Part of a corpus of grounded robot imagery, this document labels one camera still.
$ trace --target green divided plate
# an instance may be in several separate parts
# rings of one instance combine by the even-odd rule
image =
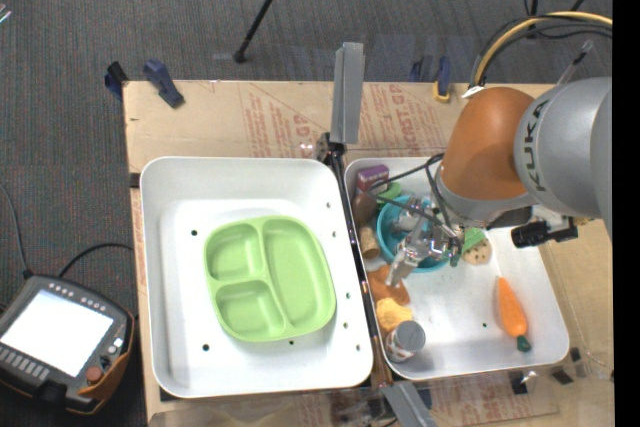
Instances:
[[[281,215],[214,230],[204,246],[209,295],[218,320],[249,342],[311,333],[333,317],[331,272],[314,233]]]

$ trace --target toy carrot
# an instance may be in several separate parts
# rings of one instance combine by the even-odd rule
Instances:
[[[528,328],[527,318],[509,282],[502,276],[498,278],[498,305],[502,326],[517,340],[518,350],[521,352],[531,350],[531,344],[524,336]]]

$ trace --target white screen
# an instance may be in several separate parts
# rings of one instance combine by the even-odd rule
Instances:
[[[0,341],[76,377],[113,319],[40,290]]]

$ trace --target robotic end effector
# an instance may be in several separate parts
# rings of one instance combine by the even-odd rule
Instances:
[[[436,174],[452,222],[513,226],[525,247],[575,238],[578,218],[599,218],[612,239],[611,82],[571,82],[537,99],[507,87],[472,96]]]

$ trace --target cardboard box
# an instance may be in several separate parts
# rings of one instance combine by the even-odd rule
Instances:
[[[185,401],[163,394],[150,361],[143,219],[140,191],[135,188],[136,177],[146,163],[160,156],[312,157],[316,142],[330,129],[333,84],[202,80],[176,81],[176,86],[185,97],[185,103],[176,109],[166,104],[149,82],[128,82],[123,87],[127,155],[134,185],[131,207],[148,421],[152,426],[166,427],[333,425],[331,411],[336,400],[331,393],[238,401]],[[466,102],[461,98],[466,85],[453,87],[451,101],[443,104],[433,99],[432,84],[365,83],[360,140],[349,146],[345,164],[362,157],[410,157],[444,151]],[[537,96],[550,86],[513,87]],[[604,362],[605,372],[608,366],[613,368],[612,250],[601,223],[590,223],[583,231],[586,235],[580,239],[547,244],[541,253],[572,344],[583,348],[588,343],[598,361]],[[600,416],[592,415],[594,426],[612,418],[613,386],[607,387],[604,379],[594,386],[590,378],[576,378],[571,389],[551,380],[537,381],[535,393],[522,395],[505,394],[505,383],[497,375],[433,383],[432,413],[441,426],[515,418],[527,418],[521,425],[577,425],[582,409],[596,405]]]

